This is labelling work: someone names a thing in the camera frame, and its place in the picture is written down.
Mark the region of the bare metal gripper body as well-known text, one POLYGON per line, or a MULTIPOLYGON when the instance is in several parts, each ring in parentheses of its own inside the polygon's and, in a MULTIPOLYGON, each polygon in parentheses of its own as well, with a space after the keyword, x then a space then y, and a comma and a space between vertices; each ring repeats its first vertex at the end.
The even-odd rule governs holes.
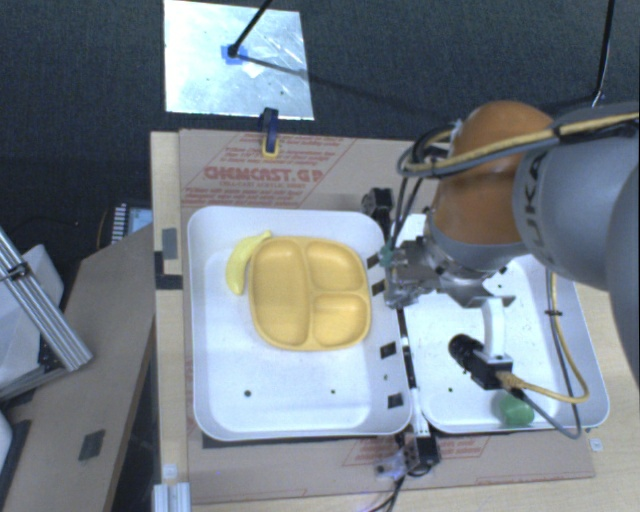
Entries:
POLYGON ((493 296, 484 281, 491 273, 469 269, 449 257, 431 237, 406 240, 386 268, 384 299, 389 307, 408 307, 422 295, 443 293, 461 307, 481 307, 493 296))

